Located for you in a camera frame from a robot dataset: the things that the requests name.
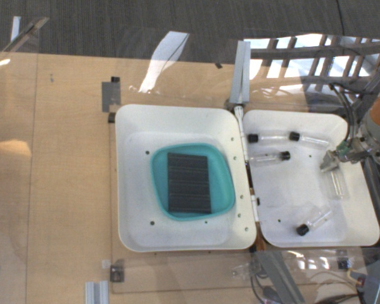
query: black rectangular object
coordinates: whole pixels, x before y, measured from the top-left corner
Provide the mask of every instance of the black rectangular object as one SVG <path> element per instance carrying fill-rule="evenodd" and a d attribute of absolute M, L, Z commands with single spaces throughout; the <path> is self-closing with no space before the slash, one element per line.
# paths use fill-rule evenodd
<path fill-rule="evenodd" d="M 206 156 L 168 153 L 168 210 L 175 213 L 211 213 Z"/>

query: gray carpet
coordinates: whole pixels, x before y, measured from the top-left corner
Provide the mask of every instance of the gray carpet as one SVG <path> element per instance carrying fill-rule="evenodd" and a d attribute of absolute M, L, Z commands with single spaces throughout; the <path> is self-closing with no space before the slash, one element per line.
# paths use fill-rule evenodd
<path fill-rule="evenodd" d="M 215 61 L 225 59 L 221 49 L 232 54 L 227 38 L 251 33 L 380 38 L 380 0 L 338 3 L 340 14 L 336 0 L 0 0 L 0 49 L 8 43 L 15 15 L 23 21 L 50 18 L 40 52 L 53 54 L 149 57 L 169 30 L 203 37 L 201 54 L 189 58 Z M 144 37 L 147 45 L 141 46 Z"/>

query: white plastic tray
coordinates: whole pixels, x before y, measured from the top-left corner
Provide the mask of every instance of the white plastic tray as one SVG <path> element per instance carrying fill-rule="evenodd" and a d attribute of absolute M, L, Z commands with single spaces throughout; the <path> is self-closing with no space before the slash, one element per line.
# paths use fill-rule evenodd
<path fill-rule="evenodd" d="M 346 134 L 346 122 L 335 115 L 252 110 L 244 116 L 245 133 L 285 130 L 325 134 L 338 145 Z M 380 230 L 371 197 L 359 163 L 342 163 L 349 197 L 329 201 L 320 184 L 319 165 L 324 150 L 289 141 L 282 146 L 249 144 L 248 152 L 289 151 L 291 159 L 278 165 L 251 166 L 253 186 L 260 198 L 258 215 L 266 240 L 281 248 L 319 246 L 370 246 Z M 297 235 L 311 205 L 329 202 L 334 216 L 313 232 Z"/>
<path fill-rule="evenodd" d="M 118 230 L 127 248 L 235 250 L 255 241 L 257 231 L 239 127 L 228 111 L 130 104 L 117 112 L 116 137 Z M 160 210 L 151 183 L 151 156 L 160 148 L 183 143 L 209 143 L 223 154 L 236 194 L 235 205 L 227 213 L 208 220 L 179 222 Z"/>

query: black cap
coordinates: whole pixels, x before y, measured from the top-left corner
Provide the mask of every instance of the black cap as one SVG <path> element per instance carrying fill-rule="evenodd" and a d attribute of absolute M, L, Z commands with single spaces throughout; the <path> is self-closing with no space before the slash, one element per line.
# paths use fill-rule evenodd
<path fill-rule="evenodd" d="M 284 161 L 284 160 L 290 160 L 290 158 L 291 158 L 291 155 L 290 155 L 289 151 L 280 152 L 280 154 L 281 154 L 281 160 L 282 161 Z"/>
<path fill-rule="evenodd" d="M 248 142 L 249 143 L 257 143 L 259 141 L 259 135 L 258 134 L 249 134 L 248 135 Z"/>
<path fill-rule="evenodd" d="M 301 224 L 299 227 L 296 228 L 296 231 L 299 236 L 304 236 L 310 231 L 310 229 L 306 224 Z"/>
<path fill-rule="evenodd" d="M 300 133 L 290 132 L 289 140 L 297 142 L 298 140 L 300 140 Z"/>

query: teal plastic container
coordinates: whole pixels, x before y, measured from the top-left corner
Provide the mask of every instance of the teal plastic container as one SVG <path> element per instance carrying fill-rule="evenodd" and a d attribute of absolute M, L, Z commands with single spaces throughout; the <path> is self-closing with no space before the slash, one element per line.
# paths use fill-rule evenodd
<path fill-rule="evenodd" d="M 210 182 L 211 213 L 175 213 L 168 211 L 168 166 L 167 154 L 206 156 Z M 180 144 L 156 151 L 151 158 L 152 183 L 161 211 L 174 220 L 209 219 L 228 212 L 235 203 L 234 184 L 231 173 L 221 152 L 205 143 Z"/>

